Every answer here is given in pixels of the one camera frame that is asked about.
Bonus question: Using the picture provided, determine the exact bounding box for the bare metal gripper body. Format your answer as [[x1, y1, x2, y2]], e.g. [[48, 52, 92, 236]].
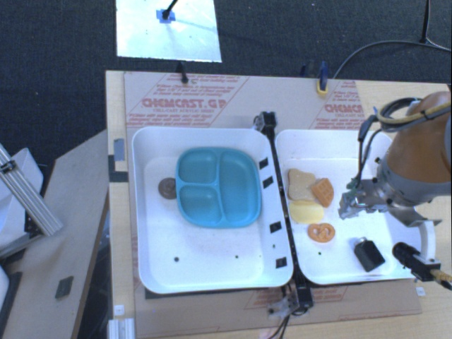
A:
[[354, 177, 399, 215]]

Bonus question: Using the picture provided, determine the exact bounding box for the orange waffle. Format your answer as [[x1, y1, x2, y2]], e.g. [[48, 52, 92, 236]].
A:
[[310, 177, 335, 208]]

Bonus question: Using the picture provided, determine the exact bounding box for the yellow potato slice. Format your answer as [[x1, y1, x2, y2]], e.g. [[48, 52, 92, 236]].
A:
[[289, 199, 326, 225]]

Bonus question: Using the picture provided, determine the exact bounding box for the orange pretzel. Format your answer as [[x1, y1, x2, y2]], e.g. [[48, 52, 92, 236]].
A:
[[307, 222, 336, 244]]

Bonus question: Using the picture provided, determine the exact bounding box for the tan toast bread slice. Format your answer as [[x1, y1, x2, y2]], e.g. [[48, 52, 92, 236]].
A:
[[287, 168, 316, 202]]

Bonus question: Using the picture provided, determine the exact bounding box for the white plastic tray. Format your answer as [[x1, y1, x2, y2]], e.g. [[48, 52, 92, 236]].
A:
[[274, 129, 418, 286], [131, 126, 295, 295]]

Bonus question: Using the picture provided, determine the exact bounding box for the thin black and white rod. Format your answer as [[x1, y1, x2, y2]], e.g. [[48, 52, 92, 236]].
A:
[[267, 131, 303, 287]]

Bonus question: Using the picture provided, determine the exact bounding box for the blue divided plate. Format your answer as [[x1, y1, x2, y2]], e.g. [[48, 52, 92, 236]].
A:
[[175, 146, 263, 230]]

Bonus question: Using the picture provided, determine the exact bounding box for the brown cardboard board red print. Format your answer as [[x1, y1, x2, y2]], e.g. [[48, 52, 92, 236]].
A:
[[123, 71, 423, 331]]

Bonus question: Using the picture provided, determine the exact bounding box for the brown round biscuit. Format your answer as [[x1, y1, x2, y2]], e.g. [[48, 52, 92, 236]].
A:
[[157, 177, 179, 201]]

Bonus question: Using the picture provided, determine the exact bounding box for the black cylinder on white bracket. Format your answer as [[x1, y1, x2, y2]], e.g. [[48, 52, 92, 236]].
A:
[[392, 218, 443, 283]]

